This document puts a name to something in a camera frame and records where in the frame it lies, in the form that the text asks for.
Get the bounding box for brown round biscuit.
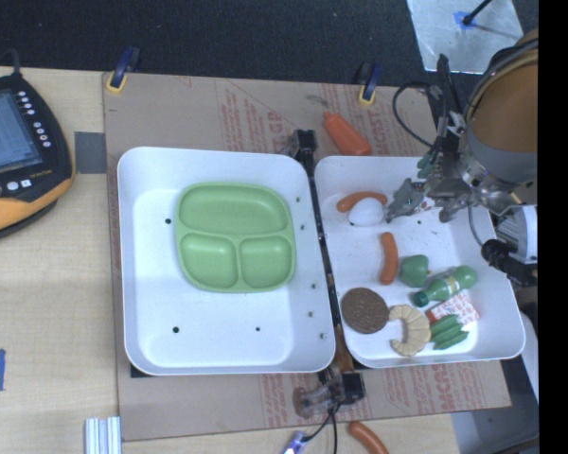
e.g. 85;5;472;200
340;286;391;336

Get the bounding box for brown cardboard board, red print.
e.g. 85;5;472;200
101;71;513;443

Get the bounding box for white toy garlic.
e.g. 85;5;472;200
346;196;387;228

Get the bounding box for orange sausage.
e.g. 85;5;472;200
335;190;389;215
346;420;390;454
378;231;400;287

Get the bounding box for orange squeeze bottle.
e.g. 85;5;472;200
322;110;374;157

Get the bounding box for black cylinder on white bracket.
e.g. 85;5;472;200
481;204;540;288

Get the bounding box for red and white packet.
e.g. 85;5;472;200
424;290;481;326

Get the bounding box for black block with thin wires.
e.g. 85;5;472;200
287;129;320;161
293;371;366;418

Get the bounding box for beige croissant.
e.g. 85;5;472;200
387;304;433;358

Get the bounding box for white plastic tray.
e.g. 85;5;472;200
116;146;337;377
313;154;527;370

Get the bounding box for thin black rod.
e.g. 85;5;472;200
301;148;347;374

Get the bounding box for green pea pods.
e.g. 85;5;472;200
427;313;471;351

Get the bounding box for green bottle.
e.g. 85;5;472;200
412;264;479;308

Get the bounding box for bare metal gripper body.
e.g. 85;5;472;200
423;158;523;213

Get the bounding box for green divided plate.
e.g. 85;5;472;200
173;182;297;295

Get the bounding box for green bell pepper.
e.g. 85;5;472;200
398;253;432;289

